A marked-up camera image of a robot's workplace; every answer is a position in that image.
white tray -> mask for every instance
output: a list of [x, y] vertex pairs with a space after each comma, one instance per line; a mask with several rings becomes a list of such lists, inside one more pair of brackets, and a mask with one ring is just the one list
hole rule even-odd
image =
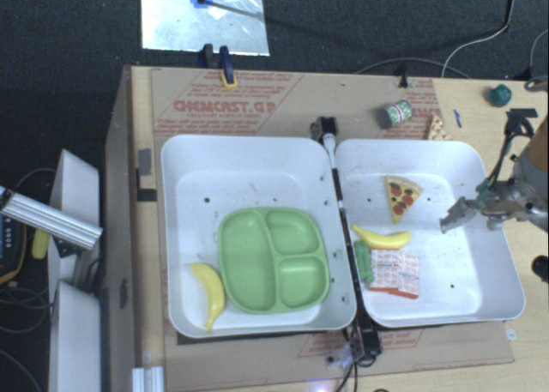
[[[503, 229], [478, 215], [445, 234], [439, 219], [460, 196], [475, 198], [485, 178], [482, 161], [462, 142], [346, 140], [336, 150], [349, 226], [379, 233], [410, 231], [403, 253], [420, 260], [418, 299], [362, 291], [365, 308], [391, 328], [507, 320], [519, 316], [524, 293]], [[423, 188], [394, 226], [384, 176], [409, 178]]]
[[[329, 158], [303, 138], [175, 136], [161, 152], [166, 210], [168, 308], [173, 326], [194, 338], [341, 329], [354, 318], [356, 298], [335, 198]], [[217, 232], [241, 208], [290, 207], [317, 223], [325, 244], [330, 285], [326, 298], [306, 310], [256, 315], [227, 301], [204, 328], [206, 293], [192, 262], [219, 271]]]

robotic end effector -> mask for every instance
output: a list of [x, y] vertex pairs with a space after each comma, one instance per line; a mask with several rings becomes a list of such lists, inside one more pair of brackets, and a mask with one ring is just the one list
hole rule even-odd
[[[511, 156], [515, 163], [511, 177], [507, 181], [498, 181], [501, 165], [516, 136], [529, 137], [530, 142], [520, 156]], [[462, 226], [478, 212], [488, 218], [487, 225], [491, 230], [499, 228], [506, 220], [517, 219], [528, 220], [547, 232], [547, 117], [534, 134], [532, 126], [520, 111], [508, 112], [505, 141], [498, 163], [476, 191], [478, 195], [474, 200], [461, 197], [449, 209], [448, 216], [440, 220], [443, 233]], [[547, 258], [540, 258], [534, 261], [533, 269], [547, 281]]]

pepperoni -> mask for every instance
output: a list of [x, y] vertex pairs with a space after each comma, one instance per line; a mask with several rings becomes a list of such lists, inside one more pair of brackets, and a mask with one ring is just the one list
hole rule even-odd
[[390, 183], [389, 185], [391, 187], [391, 194], [393, 194], [394, 196], [399, 196], [400, 194], [402, 194], [402, 189], [398, 184]]
[[404, 196], [402, 201], [405, 202], [408, 206], [412, 206], [413, 198], [411, 196]]
[[402, 215], [404, 214], [404, 209], [400, 205], [396, 204], [393, 206], [393, 212], [397, 215]]

metal sheet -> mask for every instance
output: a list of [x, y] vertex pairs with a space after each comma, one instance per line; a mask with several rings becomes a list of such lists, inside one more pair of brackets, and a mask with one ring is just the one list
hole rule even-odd
[[200, 51], [222, 45], [231, 53], [268, 56], [262, 0], [142, 0], [145, 49]]

pizza slice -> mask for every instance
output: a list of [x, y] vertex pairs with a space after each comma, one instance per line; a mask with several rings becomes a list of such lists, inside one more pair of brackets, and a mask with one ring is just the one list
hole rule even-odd
[[393, 224], [398, 224], [423, 190], [413, 181], [397, 176], [385, 176], [385, 186], [393, 215]]
[[432, 115], [431, 127], [429, 127], [427, 139], [430, 141], [450, 141], [452, 139], [444, 129], [443, 120], [436, 114]]

